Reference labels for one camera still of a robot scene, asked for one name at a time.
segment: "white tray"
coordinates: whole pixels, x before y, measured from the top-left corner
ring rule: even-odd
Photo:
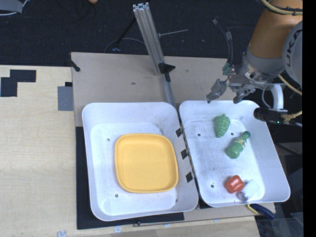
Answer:
[[[255,119],[256,103],[243,100],[185,101],[179,107],[185,137],[196,174],[201,198],[212,207],[247,203],[282,202],[288,200],[290,187],[279,161],[267,124]],[[228,131],[217,138],[215,117],[226,114],[231,120]],[[248,130],[251,137],[236,159],[226,155],[234,138]],[[255,180],[260,190],[248,201],[240,201],[236,193],[224,187],[233,175],[244,182]]]
[[[164,102],[91,103],[82,112],[85,137],[90,205],[94,215],[113,221],[148,215],[189,211],[198,204],[189,157],[183,135],[176,131],[180,122],[175,108]],[[179,181],[175,188],[162,193],[140,194],[125,191],[115,170],[115,143],[124,134],[154,133],[167,137],[174,147]]]

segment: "light wood surface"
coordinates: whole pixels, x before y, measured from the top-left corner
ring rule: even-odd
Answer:
[[[10,69],[36,70],[37,78],[19,82],[17,97],[0,97],[0,236],[260,236],[245,206],[196,209],[185,212],[184,222],[126,225],[121,233],[77,230],[75,115],[58,111],[57,102],[57,87],[73,80],[72,68],[0,66],[0,76]]]

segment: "green bottle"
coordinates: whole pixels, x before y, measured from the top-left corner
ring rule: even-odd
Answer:
[[[241,136],[237,137],[233,144],[228,148],[227,155],[232,158],[236,159],[239,157],[240,152],[245,148],[247,144],[247,139],[250,137],[250,132],[245,131],[242,133]]]

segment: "black clamp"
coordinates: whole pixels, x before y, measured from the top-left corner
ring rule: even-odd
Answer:
[[[164,74],[164,76],[166,77],[166,81],[171,81],[169,72],[174,70],[176,67],[169,64],[165,64],[163,62],[159,63],[158,67],[159,67],[160,73]]]

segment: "yellow plate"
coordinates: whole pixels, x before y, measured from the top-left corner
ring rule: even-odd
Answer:
[[[179,179],[173,145],[159,134],[119,137],[115,144],[115,167],[119,184],[128,192],[166,192]]]

